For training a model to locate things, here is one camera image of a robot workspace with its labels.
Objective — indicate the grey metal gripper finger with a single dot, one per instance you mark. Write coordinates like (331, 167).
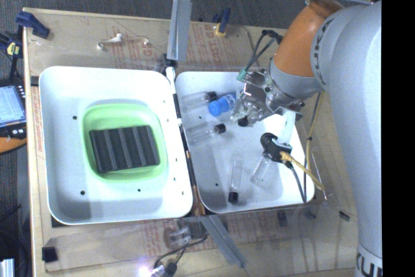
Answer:
(256, 116)
(239, 108)

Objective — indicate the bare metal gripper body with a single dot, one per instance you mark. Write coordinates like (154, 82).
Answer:
(259, 87)

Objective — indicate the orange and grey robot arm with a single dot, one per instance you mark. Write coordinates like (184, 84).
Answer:
(350, 81)

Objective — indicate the clear bottle with black cap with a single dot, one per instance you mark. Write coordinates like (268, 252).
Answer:
(260, 172)
(196, 101)
(236, 181)
(204, 133)
(242, 122)

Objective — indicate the clear bottle with blue cap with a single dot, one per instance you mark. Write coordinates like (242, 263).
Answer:
(218, 106)

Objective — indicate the thin black and white rod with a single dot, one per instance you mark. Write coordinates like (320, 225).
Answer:
(184, 136)

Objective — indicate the white plastic tray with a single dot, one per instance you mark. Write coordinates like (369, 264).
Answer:
(220, 168)
(65, 139)

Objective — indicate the black ribbed rectangular block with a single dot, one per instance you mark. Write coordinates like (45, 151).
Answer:
(124, 149)

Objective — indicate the green divided plate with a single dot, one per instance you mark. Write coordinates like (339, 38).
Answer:
(94, 116)

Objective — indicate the brown cardboard board red print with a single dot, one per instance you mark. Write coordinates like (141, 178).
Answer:
(81, 52)

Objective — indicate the black cylinder on white bracket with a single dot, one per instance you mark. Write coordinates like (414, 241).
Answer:
(274, 147)

